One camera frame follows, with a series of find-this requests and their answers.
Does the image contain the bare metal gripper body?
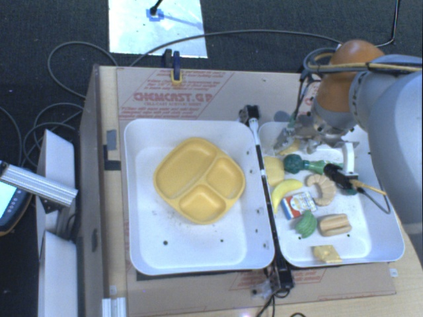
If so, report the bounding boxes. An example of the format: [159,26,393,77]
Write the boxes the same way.
[290,113,360,151]

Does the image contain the small yellow toy food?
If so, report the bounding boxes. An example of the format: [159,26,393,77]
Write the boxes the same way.
[279,139,301,157]

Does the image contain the green broccoli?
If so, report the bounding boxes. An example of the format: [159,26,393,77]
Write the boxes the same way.
[283,153,328,176]

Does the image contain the yellow toy chip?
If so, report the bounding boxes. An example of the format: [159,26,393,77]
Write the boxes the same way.
[262,155,286,188]

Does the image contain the thin black and white rod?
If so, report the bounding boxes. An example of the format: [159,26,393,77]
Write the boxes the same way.
[249,117,282,270]

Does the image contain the beige croissant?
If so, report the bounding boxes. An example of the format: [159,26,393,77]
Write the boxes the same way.
[304,173,338,207]

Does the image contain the yellow banana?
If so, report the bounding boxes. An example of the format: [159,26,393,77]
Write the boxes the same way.
[271,178,304,215]

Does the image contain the white red blue carton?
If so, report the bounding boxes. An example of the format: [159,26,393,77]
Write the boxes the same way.
[281,191,319,221]

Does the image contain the green banana bunch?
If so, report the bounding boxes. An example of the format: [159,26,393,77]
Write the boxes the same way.
[294,209,319,239]

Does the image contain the tan hot dog bun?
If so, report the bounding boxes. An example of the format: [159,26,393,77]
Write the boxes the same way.
[317,213,353,238]

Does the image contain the brown cardboard board red print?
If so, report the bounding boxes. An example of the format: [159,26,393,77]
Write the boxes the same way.
[116,66,397,307]

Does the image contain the white plastic tray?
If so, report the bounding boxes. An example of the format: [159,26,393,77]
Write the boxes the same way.
[257,121,406,269]
[124,118,276,276]

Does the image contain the yellow divided plate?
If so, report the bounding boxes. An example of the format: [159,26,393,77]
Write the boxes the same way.
[153,137,247,225]

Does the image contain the yellow cheese wedge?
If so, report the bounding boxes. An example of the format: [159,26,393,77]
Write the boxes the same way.
[311,244,344,265]

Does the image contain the black block with thin wires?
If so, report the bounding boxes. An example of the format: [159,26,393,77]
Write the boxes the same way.
[270,258,295,293]
[239,104,260,124]

